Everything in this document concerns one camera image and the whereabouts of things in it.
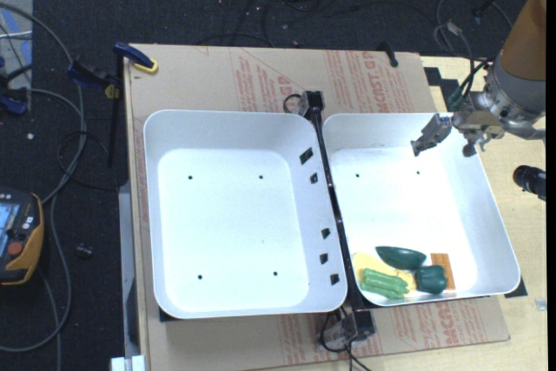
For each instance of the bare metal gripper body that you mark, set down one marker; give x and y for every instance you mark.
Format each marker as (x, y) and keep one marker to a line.
(475, 119)

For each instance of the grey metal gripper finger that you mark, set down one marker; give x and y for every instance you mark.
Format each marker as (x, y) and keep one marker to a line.
(472, 145)
(431, 134)

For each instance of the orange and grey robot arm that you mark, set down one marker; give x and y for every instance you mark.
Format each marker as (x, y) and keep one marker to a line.
(525, 43)

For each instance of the white plastic tray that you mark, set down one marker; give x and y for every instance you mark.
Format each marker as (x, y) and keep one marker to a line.
(230, 226)
(404, 204)

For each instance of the thin black rod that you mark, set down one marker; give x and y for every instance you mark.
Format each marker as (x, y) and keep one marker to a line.
(333, 191)

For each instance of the orange biscuit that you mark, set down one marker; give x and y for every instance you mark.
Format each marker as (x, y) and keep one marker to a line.
(444, 261)

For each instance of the dark green bowl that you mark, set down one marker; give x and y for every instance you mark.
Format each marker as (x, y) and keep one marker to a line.
(399, 257)

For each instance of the green bell pepper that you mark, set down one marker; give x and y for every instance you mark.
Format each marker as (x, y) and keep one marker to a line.
(431, 279)

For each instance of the yellow flat slice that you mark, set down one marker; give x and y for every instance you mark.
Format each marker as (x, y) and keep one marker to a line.
(366, 261)

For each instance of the light green beans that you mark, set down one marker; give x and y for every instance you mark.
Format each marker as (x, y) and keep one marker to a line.
(384, 283)

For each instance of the brown cardboard board red print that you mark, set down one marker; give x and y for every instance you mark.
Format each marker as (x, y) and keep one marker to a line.
(243, 74)

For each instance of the black cylinder on white bracket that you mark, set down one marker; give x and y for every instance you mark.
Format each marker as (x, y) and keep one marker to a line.
(529, 180)

